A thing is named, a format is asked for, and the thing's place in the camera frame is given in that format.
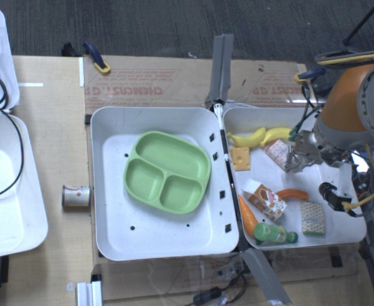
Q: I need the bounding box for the orange carrot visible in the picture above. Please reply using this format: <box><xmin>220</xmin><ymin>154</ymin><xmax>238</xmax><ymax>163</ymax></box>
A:
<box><xmin>237</xmin><ymin>194</ymin><xmax>259</xmax><ymax>237</ymax></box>

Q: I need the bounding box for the yellow cheese slice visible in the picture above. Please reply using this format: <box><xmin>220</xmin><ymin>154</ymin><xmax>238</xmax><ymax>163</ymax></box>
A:
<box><xmin>229</xmin><ymin>146</ymin><xmax>252</xmax><ymax>172</ymax></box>

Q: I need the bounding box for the green divided plate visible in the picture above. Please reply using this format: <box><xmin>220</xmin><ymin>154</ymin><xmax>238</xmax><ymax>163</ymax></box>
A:
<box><xmin>123</xmin><ymin>130</ymin><xmax>212</xmax><ymax>215</ymax></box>

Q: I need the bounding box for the small white and orange can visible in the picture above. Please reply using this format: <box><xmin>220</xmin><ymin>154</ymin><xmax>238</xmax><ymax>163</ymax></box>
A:
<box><xmin>61</xmin><ymin>184</ymin><xmax>92</xmax><ymax>208</ymax></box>

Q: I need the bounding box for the white plastic tray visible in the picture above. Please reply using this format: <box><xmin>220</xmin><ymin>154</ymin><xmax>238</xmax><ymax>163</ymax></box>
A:
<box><xmin>90</xmin><ymin>106</ymin><xmax>241</xmax><ymax>262</ymax></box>
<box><xmin>222</xmin><ymin>106</ymin><xmax>368</xmax><ymax>252</ymax></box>

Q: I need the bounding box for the white and orange carton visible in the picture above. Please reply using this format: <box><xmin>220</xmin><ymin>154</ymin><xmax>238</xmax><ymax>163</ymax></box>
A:
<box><xmin>240</xmin><ymin>178</ymin><xmax>288</xmax><ymax>223</ymax></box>

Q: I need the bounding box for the pink and white carton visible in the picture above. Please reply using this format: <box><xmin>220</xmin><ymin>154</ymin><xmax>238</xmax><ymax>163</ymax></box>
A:
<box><xmin>264</xmin><ymin>139</ymin><xmax>292</xmax><ymax>171</ymax></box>

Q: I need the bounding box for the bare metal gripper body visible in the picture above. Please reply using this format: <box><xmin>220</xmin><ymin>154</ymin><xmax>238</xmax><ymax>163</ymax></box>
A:
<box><xmin>292</xmin><ymin>129</ymin><xmax>350</xmax><ymax>168</ymax></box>

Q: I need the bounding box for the white green patterned packet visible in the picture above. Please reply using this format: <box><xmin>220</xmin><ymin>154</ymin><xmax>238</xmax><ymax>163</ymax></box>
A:
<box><xmin>299</xmin><ymin>201</ymin><xmax>326</xmax><ymax>237</ymax></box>

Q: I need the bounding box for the black cylinder on white bracket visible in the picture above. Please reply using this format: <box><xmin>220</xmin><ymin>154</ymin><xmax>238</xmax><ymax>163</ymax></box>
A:
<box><xmin>318</xmin><ymin>162</ymin><xmax>354</xmax><ymax>212</ymax></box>

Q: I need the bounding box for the yellow banana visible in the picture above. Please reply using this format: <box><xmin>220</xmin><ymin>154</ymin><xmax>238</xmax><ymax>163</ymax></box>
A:
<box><xmin>226</xmin><ymin>126</ymin><xmax>268</xmax><ymax>149</ymax></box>
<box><xmin>259</xmin><ymin>126</ymin><xmax>293</xmax><ymax>147</ymax></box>

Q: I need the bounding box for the orange sausage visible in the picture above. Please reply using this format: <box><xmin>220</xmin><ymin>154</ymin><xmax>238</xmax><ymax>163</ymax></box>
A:
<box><xmin>275</xmin><ymin>188</ymin><xmax>310</xmax><ymax>202</ymax></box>

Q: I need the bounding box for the brown cardboard board red print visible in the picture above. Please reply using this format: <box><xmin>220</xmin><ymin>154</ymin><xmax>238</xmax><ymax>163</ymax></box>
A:
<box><xmin>83</xmin><ymin>54</ymin><xmax>366</xmax><ymax>301</ymax></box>

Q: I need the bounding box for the green plastic bottle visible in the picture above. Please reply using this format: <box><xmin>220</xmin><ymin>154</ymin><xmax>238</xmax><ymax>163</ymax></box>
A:
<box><xmin>253</xmin><ymin>222</ymin><xmax>299</xmax><ymax>246</ymax></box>

